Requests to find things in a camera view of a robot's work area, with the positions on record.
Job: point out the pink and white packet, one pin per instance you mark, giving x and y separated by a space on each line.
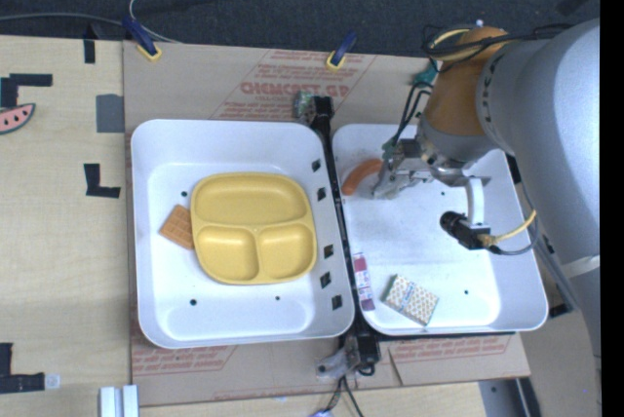
362 281

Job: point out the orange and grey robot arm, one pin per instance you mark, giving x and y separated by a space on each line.
541 113

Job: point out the brown cardboard board red print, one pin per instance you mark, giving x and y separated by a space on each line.
195 79

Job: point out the orange waffle biscuit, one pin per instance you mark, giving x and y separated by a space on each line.
176 226

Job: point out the white orange patterned carton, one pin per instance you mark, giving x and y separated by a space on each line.
410 300

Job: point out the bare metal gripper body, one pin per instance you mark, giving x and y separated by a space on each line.
414 157

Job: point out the white plastic tray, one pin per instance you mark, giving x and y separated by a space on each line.
424 244
234 317

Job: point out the black cylinder on white bracket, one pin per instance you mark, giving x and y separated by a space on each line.
460 225

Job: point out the orange sausage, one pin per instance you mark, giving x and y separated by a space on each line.
358 174

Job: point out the yellow divided plate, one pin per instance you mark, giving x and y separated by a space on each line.
251 225

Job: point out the pink watermelon slice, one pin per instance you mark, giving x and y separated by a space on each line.
14 118

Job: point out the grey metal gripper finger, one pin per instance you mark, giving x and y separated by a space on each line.
382 185
400 186

